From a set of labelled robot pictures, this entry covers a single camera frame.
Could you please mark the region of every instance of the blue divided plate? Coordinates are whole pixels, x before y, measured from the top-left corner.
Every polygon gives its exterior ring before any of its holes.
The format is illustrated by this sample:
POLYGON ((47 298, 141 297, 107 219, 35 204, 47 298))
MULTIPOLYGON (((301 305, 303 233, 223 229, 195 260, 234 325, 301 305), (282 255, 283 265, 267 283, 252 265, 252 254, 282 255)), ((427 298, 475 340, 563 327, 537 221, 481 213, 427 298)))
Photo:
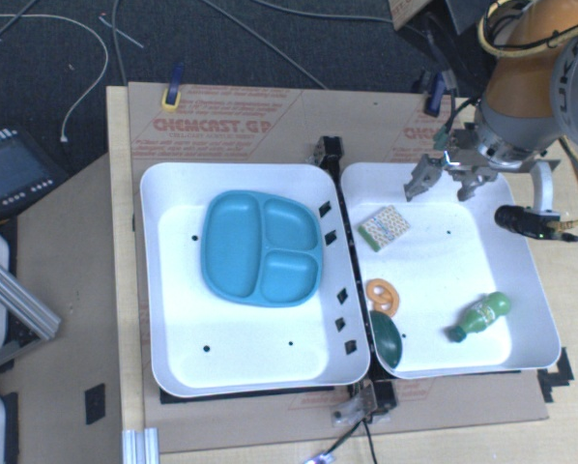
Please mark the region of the blue divided plate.
POLYGON ((317 291, 322 261, 319 222, 305 205, 251 190, 229 190, 210 203, 201 269, 223 299, 300 305, 317 291))

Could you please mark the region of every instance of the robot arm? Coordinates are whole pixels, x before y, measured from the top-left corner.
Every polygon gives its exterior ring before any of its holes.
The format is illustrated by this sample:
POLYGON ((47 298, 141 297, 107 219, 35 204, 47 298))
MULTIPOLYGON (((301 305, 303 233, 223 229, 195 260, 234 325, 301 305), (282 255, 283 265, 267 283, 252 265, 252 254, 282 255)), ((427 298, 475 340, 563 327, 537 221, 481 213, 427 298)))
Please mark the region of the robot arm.
MULTIPOLYGON (((479 24, 478 38, 499 59, 475 102, 475 121, 463 130, 451 130, 450 121, 445 124, 434 139, 442 157, 422 156, 405 185, 406 198, 411 201, 427 191, 444 171, 461 183, 460 201, 473 197, 476 188, 500 172, 532 173, 534 214, 523 217, 535 217, 538 231, 511 225, 519 221, 517 214, 500 212, 496 221, 528 237, 545 238, 544 214, 557 218, 550 208, 550 177, 558 161, 539 157, 566 136, 578 146, 578 0, 500 0, 479 24), (514 21, 503 30, 504 44, 496 44, 502 40, 499 24, 514 21)), ((557 227, 550 225, 547 229, 557 227)))

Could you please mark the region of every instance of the monitor screen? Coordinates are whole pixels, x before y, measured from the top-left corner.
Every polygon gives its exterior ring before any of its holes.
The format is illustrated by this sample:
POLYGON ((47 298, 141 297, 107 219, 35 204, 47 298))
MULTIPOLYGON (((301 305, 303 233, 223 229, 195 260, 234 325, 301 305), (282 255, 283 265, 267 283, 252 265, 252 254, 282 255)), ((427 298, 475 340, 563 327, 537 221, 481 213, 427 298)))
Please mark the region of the monitor screen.
POLYGON ((0 199, 47 176, 43 165, 19 140, 0 145, 0 199))

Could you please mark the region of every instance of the blue clamp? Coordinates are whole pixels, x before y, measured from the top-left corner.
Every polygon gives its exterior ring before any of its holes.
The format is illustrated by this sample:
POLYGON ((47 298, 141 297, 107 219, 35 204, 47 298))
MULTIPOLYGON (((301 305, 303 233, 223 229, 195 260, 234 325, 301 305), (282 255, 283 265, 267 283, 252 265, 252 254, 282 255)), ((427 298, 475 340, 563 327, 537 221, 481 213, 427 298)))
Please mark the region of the blue clamp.
POLYGON ((180 84, 182 83, 184 68, 185 66, 182 62, 175 64, 169 87, 164 90, 164 94, 162 95, 162 109, 167 112, 174 112, 180 104, 180 98, 182 97, 180 84))
POLYGON ((447 87, 444 81, 444 76, 441 72, 437 72, 433 81, 431 82, 431 90, 424 105, 424 113, 431 117, 440 116, 440 106, 442 105, 442 98, 446 93, 447 87))

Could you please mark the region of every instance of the white cable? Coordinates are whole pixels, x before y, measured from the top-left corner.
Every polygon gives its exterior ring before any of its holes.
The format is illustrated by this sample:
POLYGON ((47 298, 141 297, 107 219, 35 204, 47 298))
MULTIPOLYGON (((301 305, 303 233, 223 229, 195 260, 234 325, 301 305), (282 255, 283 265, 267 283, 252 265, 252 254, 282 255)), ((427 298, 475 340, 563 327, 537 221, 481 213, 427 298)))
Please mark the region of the white cable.
MULTIPOLYGON (((0 18, 12 18, 12 17, 15 17, 15 14, 0 14, 0 18)), ((108 67, 108 48, 106 47, 106 44, 104 43, 102 38, 98 35, 98 33, 96 33, 96 31, 94 31, 89 26, 86 26, 82 22, 78 22, 77 20, 70 19, 69 17, 64 17, 62 15, 55 15, 55 14, 24 14, 24 15, 21 15, 20 17, 23 17, 23 18, 51 18, 51 19, 64 20, 66 22, 70 22, 71 24, 76 24, 77 26, 82 27, 83 29, 85 29, 86 31, 89 31, 92 35, 94 35, 94 37, 96 38, 96 40, 98 40, 98 42, 102 46, 102 49, 104 50, 104 65, 102 66, 102 70, 101 70, 99 76, 92 83, 92 85, 89 86, 89 88, 87 88, 85 90, 85 92, 78 98, 78 100, 76 100, 74 102, 74 104, 68 110, 68 113, 66 113, 66 116, 64 117, 64 120, 62 122, 61 137, 59 138, 59 141, 62 143, 68 143, 69 140, 68 140, 68 137, 66 136, 66 124, 70 120, 70 116, 72 115, 74 110, 80 105, 80 103, 85 99, 85 97, 87 97, 87 95, 89 95, 89 93, 91 93, 91 91, 96 86, 98 86, 98 84, 100 83, 100 81, 102 80, 104 75, 106 74, 106 69, 108 67)))

